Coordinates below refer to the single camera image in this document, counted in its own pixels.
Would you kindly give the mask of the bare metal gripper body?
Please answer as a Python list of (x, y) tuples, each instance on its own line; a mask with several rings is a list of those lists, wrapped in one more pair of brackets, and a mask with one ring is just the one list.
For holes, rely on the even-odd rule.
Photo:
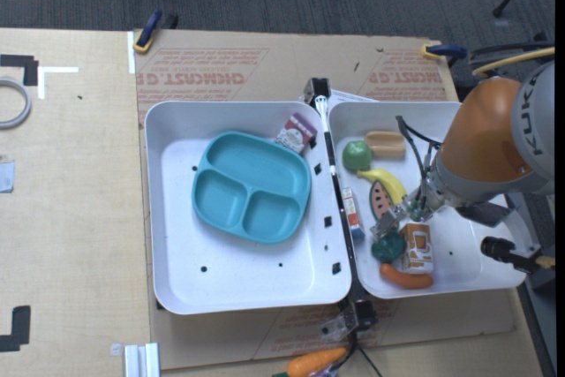
[(437, 172), (427, 172), (417, 188), (403, 197), (400, 206), (413, 222), (426, 222), (446, 203), (447, 189)]

